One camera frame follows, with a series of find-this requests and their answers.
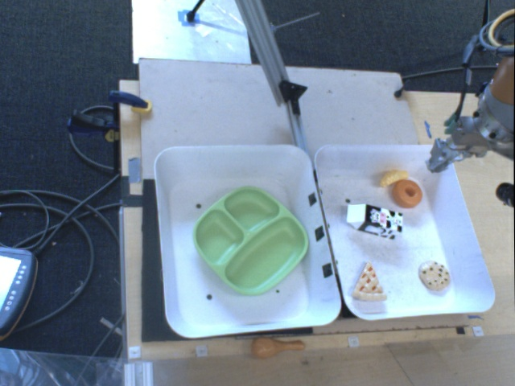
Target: pizza slice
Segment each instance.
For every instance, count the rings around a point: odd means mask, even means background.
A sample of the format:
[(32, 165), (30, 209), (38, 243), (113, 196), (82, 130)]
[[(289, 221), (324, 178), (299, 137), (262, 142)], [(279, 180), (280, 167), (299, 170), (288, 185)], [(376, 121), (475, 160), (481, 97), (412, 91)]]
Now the pizza slice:
[(363, 268), (360, 278), (357, 280), (356, 287), (352, 292), (352, 297), (358, 300), (379, 301), (386, 300), (386, 294), (379, 284), (376, 271), (369, 261)]

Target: black floor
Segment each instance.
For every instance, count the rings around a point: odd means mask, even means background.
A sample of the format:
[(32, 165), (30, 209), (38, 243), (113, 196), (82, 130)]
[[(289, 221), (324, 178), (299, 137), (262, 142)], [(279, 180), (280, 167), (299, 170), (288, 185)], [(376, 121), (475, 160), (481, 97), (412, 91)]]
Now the black floor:
[[(276, 25), (321, 13), (277, 32), (286, 64), (403, 75), (459, 67), (464, 46), (482, 25), (484, 1), (263, 0)], [(511, 8), (513, 0), (492, 0), (492, 18)], [(119, 80), (138, 78), (132, 64), (131, 10), (131, 0), (0, 0), (0, 191), (58, 191), (84, 199), (112, 178), (77, 157), (66, 124), (74, 110), (107, 105), (108, 92)], [(495, 62), (489, 53), (473, 59), (473, 64)], [(491, 75), (475, 73), (472, 90)], [(458, 92), (462, 84), (461, 74), (450, 73), (412, 80), (407, 87)], [(112, 145), (102, 138), (77, 143), (95, 160), (112, 164)], [(91, 204), (116, 203), (120, 195), (116, 182)], [(43, 200), (65, 211), (72, 208), (59, 199)], [(0, 204), (19, 201), (33, 203), (25, 195), (0, 196)], [(15, 245), (44, 227), (40, 210), (0, 211), (0, 241), (5, 245)], [(105, 214), (117, 229), (117, 209)], [(59, 217), (52, 215), (51, 220), (54, 224)], [(95, 252), (84, 292), (62, 313), (13, 333), (0, 346), (90, 355), (107, 333), (100, 319), (118, 320), (116, 241), (98, 219), (86, 219), (84, 226)], [(89, 261), (86, 237), (76, 227), (55, 235), (39, 257), (34, 296), (19, 325), (67, 302), (82, 287)], [(99, 354), (114, 355), (118, 347), (114, 335)]]

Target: green divided plate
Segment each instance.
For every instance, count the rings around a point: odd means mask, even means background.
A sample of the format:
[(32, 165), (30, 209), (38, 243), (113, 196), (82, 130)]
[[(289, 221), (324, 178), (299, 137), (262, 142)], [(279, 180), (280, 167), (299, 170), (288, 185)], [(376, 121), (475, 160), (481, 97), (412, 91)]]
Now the green divided plate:
[(213, 204), (193, 229), (195, 247), (220, 278), (241, 294), (262, 294), (303, 259), (301, 223), (274, 197), (241, 187)]

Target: device screen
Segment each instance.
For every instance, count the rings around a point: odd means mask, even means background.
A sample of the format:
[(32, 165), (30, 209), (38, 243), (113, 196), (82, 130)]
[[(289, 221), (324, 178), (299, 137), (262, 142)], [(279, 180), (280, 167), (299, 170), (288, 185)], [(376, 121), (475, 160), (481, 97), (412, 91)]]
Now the device screen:
[(6, 300), (21, 263), (19, 259), (0, 256), (0, 306)]

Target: robotic end effector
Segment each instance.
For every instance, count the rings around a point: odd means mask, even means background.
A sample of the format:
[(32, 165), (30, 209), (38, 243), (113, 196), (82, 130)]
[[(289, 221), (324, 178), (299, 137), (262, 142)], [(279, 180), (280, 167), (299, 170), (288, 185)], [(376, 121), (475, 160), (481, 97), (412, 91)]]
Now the robotic end effector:
[[(466, 75), (478, 40), (483, 48), (505, 57), (480, 95), (478, 109), (471, 117), (461, 117), (463, 91), (459, 108), (445, 122), (445, 133), (450, 134), (450, 137), (447, 140), (435, 140), (431, 157), (426, 162), (431, 172), (440, 172), (453, 162), (471, 156), (484, 157), (489, 150), (513, 160), (513, 43), (501, 45), (494, 32), (505, 20), (513, 21), (514, 15), (515, 10), (510, 10), (494, 22), (487, 23), (479, 36), (472, 38), (466, 47), (463, 54)], [(506, 205), (513, 207), (513, 184), (502, 183), (496, 195)]]

